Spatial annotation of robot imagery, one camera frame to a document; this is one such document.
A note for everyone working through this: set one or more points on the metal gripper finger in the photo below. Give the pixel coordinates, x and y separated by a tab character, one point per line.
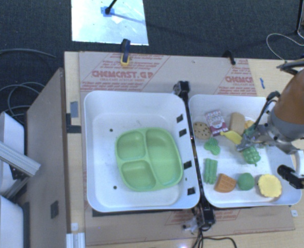
242	147
245	138

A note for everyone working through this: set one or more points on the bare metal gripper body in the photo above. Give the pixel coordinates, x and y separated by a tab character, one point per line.
266	136

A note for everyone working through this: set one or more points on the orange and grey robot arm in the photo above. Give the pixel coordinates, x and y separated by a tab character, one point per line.
293	97

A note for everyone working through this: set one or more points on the yellow banana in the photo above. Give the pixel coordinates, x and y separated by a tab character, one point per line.
233	136

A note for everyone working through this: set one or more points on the green grapes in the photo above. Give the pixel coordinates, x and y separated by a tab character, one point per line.
252	156

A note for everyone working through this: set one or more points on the small yellow toy food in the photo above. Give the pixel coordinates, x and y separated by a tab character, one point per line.
249	124

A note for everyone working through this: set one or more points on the white plastic tray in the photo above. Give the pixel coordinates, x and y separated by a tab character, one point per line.
102	148
231	161

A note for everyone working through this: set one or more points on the tan bread slice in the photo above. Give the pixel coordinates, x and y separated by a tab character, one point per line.
236	121

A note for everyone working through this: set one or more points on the green broccoli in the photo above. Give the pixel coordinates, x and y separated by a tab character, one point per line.
212	146

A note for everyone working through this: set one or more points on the green ball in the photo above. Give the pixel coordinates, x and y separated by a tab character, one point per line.
246	181

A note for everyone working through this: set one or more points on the pink and white carton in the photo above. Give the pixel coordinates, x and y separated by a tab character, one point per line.
215	120

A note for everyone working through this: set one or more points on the green asparagus bundle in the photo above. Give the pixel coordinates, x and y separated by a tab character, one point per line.
210	170

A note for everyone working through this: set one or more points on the orange waffle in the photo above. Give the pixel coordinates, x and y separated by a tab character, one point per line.
225	183

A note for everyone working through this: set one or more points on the brown chocolate chip biscuit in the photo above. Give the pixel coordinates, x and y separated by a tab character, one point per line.
201	130

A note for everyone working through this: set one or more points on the yellow pineapple slice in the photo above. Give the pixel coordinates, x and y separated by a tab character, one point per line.
269	186

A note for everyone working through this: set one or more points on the thin black rod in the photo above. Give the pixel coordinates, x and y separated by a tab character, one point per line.
195	148

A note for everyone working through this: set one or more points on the brown cardboard board red print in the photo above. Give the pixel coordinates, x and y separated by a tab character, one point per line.
206	71

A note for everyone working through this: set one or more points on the green divided plate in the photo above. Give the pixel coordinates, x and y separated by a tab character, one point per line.
157	151

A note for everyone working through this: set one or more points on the black cylinder on white bracket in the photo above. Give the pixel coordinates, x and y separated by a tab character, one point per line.
288	173

